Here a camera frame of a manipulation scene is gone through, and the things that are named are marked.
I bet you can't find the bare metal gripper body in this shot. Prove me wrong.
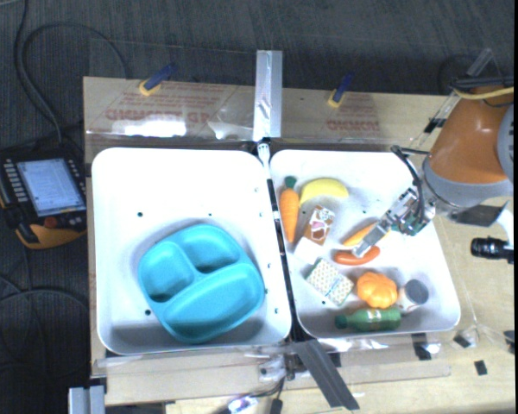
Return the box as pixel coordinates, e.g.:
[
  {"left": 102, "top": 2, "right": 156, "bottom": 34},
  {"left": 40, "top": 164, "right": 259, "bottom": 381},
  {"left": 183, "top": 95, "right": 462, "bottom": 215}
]
[{"left": 378, "top": 185, "right": 437, "bottom": 237}]

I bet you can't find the orange and yellow toy food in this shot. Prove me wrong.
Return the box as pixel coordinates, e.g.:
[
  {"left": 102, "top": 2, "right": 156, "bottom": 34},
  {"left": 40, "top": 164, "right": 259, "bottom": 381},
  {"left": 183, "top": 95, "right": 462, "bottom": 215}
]
[{"left": 342, "top": 221, "right": 390, "bottom": 248}]

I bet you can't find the red sausage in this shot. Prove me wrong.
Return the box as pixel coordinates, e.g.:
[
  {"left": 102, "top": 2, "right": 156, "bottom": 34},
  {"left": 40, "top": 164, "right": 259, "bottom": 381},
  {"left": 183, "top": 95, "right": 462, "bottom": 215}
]
[{"left": 332, "top": 244, "right": 382, "bottom": 267}]

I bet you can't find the orange bread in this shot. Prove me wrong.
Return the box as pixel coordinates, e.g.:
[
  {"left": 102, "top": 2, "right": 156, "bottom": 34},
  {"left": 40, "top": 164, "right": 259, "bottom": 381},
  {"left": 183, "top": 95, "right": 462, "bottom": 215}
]
[{"left": 355, "top": 271, "right": 400, "bottom": 311}]

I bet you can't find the brown and white carton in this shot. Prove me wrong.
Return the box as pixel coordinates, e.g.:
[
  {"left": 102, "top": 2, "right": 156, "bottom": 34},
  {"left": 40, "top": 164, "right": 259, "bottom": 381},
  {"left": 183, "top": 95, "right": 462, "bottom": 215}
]
[{"left": 302, "top": 204, "right": 336, "bottom": 247}]

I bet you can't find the white plastic tray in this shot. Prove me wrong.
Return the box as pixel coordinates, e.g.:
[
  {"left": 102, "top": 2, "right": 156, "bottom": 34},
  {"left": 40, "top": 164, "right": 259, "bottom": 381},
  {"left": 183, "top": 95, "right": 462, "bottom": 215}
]
[
  {"left": 90, "top": 146, "right": 294, "bottom": 357},
  {"left": 268, "top": 148, "right": 463, "bottom": 341}
]

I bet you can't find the white patterned carton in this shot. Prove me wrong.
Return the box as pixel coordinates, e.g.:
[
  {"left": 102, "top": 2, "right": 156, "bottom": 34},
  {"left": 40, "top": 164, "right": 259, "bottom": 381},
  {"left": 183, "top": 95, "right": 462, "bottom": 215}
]
[{"left": 305, "top": 257, "right": 356, "bottom": 307}]

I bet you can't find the white can, grey top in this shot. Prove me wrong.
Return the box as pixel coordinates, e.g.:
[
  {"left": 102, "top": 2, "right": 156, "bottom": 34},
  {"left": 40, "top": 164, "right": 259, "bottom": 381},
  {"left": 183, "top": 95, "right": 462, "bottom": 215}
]
[{"left": 395, "top": 278, "right": 431, "bottom": 315}]

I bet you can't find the yellow banana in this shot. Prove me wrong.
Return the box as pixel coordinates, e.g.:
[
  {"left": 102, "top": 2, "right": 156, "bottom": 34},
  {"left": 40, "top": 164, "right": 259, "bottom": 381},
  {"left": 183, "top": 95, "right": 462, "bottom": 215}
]
[{"left": 298, "top": 177, "right": 351, "bottom": 208}]

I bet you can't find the green bottle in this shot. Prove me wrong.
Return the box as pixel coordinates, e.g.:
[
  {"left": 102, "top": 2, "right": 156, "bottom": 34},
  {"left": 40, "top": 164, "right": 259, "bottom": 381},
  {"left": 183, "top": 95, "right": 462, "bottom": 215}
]
[{"left": 333, "top": 307, "right": 403, "bottom": 334}]

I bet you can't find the orange carrot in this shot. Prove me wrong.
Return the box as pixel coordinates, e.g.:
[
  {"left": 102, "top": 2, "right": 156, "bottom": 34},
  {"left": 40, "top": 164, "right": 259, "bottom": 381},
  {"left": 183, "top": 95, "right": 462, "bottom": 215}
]
[{"left": 278, "top": 175, "right": 301, "bottom": 246}]

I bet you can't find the brown cardboard board, red print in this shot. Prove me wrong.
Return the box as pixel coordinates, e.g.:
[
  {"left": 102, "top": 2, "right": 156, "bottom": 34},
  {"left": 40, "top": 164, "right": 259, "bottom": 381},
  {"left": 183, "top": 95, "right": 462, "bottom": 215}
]
[{"left": 82, "top": 75, "right": 515, "bottom": 407}]

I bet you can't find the blue divided plate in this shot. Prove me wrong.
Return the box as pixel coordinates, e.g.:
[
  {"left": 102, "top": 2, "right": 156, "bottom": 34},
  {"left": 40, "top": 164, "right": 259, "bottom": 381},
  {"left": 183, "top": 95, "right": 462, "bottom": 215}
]
[{"left": 136, "top": 223, "right": 267, "bottom": 346}]

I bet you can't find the black cylinder on white bracket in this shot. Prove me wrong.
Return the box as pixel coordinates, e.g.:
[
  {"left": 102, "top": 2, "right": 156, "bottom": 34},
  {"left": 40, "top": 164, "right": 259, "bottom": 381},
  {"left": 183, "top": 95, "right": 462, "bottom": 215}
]
[{"left": 470, "top": 203, "right": 515, "bottom": 266}]

